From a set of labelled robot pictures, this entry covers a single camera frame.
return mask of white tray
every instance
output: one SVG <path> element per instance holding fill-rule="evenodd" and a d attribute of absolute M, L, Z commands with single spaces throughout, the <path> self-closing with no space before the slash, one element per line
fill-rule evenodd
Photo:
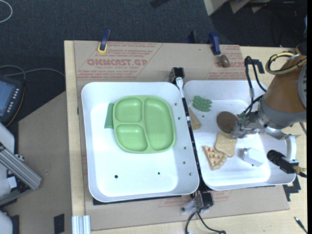
<path fill-rule="evenodd" d="M 263 94 L 255 81 L 252 81 L 255 98 Z M 249 86 L 247 81 L 196 81 L 185 84 L 184 94 L 188 106 L 192 109 L 202 126 L 194 130 L 195 145 L 202 177 L 205 184 L 213 190 L 228 190 L 236 188 L 270 186 L 291 183 L 295 174 L 287 174 L 266 159 L 265 164 L 256 167 L 245 162 L 239 153 L 243 148 L 255 148 L 267 153 L 274 149 L 286 155 L 287 148 L 284 140 L 277 140 L 267 134 L 248 135 L 238 139 L 235 155 L 227 158 L 221 168 L 212 170 L 202 150 L 203 145 L 214 148 L 216 135 L 221 130 L 216 123 L 217 115 L 222 111 L 240 114 L 250 104 Z M 212 101 L 210 112 L 201 112 L 192 106 L 194 96 L 200 96 Z"/>
<path fill-rule="evenodd" d="M 157 96 L 168 102 L 175 123 L 175 144 L 163 153 L 122 150 L 114 130 L 104 128 L 107 107 L 125 96 Z M 88 180 L 101 202 L 187 195 L 199 176 L 178 88 L 168 82 L 91 82 L 82 90 Z"/>

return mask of clamp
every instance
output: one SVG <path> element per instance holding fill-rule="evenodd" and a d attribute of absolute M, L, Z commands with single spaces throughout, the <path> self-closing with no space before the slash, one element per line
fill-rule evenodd
<path fill-rule="evenodd" d="M 102 42 L 98 44 L 97 51 L 99 54 L 104 55 L 107 50 L 107 41 L 109 39 L 109 36 L 111 34 L 111 30 L 106 28 L 103 34 Z"/>
<path fill-rule="evenodd" d="M 219 47 L 219 37 L 216 34 L 216 32 L 211 32 L 208 35 L 208 43 L 212 44 L 211 50 L 215 56 L 221 54 L 220 47 Z"/>

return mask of green plate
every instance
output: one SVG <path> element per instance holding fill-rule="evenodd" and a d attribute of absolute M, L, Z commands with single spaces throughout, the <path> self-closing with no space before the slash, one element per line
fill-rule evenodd
<path fill-rule="evenodd" d="M 116 101 L 113 126 L 118 145 L 132 153 L 159 153 L 176 140 L 169 104 L 154 96 L 129 96 Z"/>

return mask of yellow cable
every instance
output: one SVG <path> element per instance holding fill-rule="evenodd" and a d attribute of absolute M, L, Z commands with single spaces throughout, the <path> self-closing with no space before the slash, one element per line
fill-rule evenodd
<path fill-rule="evenodd" d="M 282 75 L 282 74 L 286 74 L 289 73 L 293 70 L 296 70 L 297 68 L 302 67 L 303 65 L 305 65 L 307 63 L 307 58 L 305 57 L 304 59 L 300 60 L 299 62 L 297 62 L 295 65 L 288 67 L 286 69 L 282 69 L 282 70 L 271 70 L 270 66 L 271 63 L 273 61 L 275 61 L 277 58 L 280 57 L 293 57 L 294 54 L 293 53 L 289 53 L 289 52 L 283 52 L 283 53 L 279 53 L 279 54 L 275 54 L 273 56 L 270 57 L 270 59 L 268 60 L 268 62 L 265 65 L 265 70 L 272 75 Z"/>

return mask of tan toy food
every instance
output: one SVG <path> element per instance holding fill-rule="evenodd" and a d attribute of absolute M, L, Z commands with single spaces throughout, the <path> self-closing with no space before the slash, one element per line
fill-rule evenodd
<path fill-rule="evenodd" d="M 198 118 L 195 116 L 194 112 L 189 108 L 189 113 L 191 117 L 191 123 L 194 130 L 197 130 L 201 127 L 201 124 L 198 120 Z"/>
<path fill-rule="evenodd" d="M 231 134 L 222 131 L 216 136 L 214 148 L 217 151 L 224 153 L 226 156 L 232 157 L 234 155 L 236 143 L 236 138 L 233 138 Z"/>
<path fill-rule="evenodd" d="M 212 149 L 209 146 L 203 146 L 203 151 L 209 161 L 210 168 L 212 170 L 220 168 L 226 161 L 226 155 Z"/>

